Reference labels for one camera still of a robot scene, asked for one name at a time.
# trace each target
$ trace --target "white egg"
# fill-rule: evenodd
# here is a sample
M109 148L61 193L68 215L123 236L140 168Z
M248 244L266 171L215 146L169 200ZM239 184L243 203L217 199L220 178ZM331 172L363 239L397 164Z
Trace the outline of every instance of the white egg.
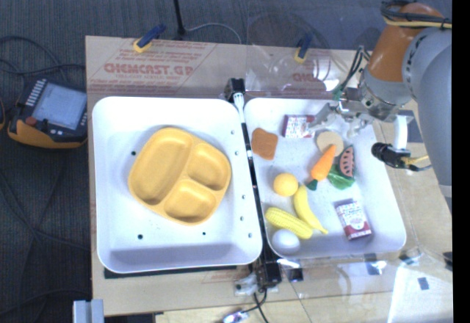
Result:
M288 229L279 229L272 235L271 245L279 254L293 254L300 249L300 240Z

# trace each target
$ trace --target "toy carrot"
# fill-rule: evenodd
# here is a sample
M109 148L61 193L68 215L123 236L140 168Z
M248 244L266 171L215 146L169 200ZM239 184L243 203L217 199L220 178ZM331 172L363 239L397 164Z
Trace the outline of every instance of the toy carrot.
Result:
M306 185L310 190L316 190L318 181L322 181L327 178L331 166L333 165L333 160L335 159L335 152L336 145L330 145L330 147L325 151L325 153L322 154L322 157L320 157L314 167L311 168L310 175L313 180L308 185Z

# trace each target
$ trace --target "device screen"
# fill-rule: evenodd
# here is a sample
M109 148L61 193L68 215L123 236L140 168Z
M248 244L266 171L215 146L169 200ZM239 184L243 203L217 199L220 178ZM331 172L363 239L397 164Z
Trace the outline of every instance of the device screen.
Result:
M57 84L48 83L32 116L57 126L75 130L83 115L87 94Z

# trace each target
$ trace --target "table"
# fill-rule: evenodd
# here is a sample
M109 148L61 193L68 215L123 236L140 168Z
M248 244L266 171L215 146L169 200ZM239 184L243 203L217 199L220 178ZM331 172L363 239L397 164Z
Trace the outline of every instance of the table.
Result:
M247 78L262 70L263 58L277 48L154 40L144 54L132 50L133 39L86 37L88 112L110 95L221 98L230 78ZM332 79L345 76L354 51L319 51ZM303 87L317 81L295 78ZM405 108L415 114L414 102ZM374 123L377 140L392 142L393 125ZM235 295L234 281L247 266L231 269L119 277L105 271L96 251L96 201L93 117L89 119L90 216L93 299L104 301L105 316L164 312L157 322L221 322L234 311L253 306L253 298ZM425 153L421 142L412 154ZM452 271L442 253L452 251L452 218L432 170L410 173L387 168L402 212L407 243L400 258L386 261L313 261L303 281L283 282L270 290L263 312L271 322L425 322L452 319ZM248 322L262 322L258 311Z

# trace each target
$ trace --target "yellow corn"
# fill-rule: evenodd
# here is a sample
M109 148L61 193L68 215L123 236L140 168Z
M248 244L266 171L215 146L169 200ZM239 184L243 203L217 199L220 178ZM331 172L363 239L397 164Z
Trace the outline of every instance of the yellow corn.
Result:
M294 209L297 216L310 225L313 229L318 229L323 234L327 234L328 231L322 226L317 216L311 211L310 205L308 204L308 193L305 185L299 185L299 188L294 194Z
M314 230L304 221L280 208L269 207L264 215L277 228L289 229L300 239L309 239Z

